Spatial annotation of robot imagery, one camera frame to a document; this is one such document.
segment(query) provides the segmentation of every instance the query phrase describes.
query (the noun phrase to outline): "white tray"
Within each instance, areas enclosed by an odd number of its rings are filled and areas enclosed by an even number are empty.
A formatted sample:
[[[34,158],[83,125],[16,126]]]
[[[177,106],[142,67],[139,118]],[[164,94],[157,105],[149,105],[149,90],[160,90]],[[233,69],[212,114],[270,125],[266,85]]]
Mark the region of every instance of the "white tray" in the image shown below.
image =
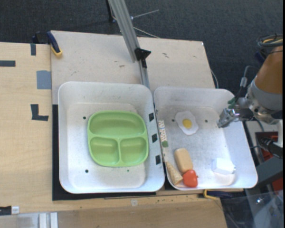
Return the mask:
[[[179,190],[251,188],[257,183],[257,172],[241,122],[218,128],[217,120],[233,94],[224,89],[160,87],[154,92],[157,120],[164,121],[168,147],[162,147],[164,160],[177,168],[174,151],[186,148],[198,175],[198,186],[173,185]],[[199,126],[193,135],[185,135],[175,121],[180,111],[190,111]],[[223,175],[211,169],[215,158],[229,159],[236,167],[234,174]]]
[[[93,113],[102,110],[131,111],[144,119],[149,138],[149,155],[144,163],[132,167],[104,167],[93,161],[88,149],[87,123]],[[59,179],[66,191],[153,192],[163,186],[160,140],[153,97],[147,87],[66,82],[58,91],[58,113]],[[149,114],[154,115],[151,121]]]

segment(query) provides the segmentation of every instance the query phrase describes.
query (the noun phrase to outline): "toy tomato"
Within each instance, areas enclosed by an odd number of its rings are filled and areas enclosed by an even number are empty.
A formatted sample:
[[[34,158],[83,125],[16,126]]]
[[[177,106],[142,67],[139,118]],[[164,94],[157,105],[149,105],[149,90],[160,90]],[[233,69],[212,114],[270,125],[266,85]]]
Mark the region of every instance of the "toy tomato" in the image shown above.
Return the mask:
[[[195,188],[198,185],[198,177],[195,173],[195,170],[186,171],[182,177],[184,179],[183,181],[186,186]]]

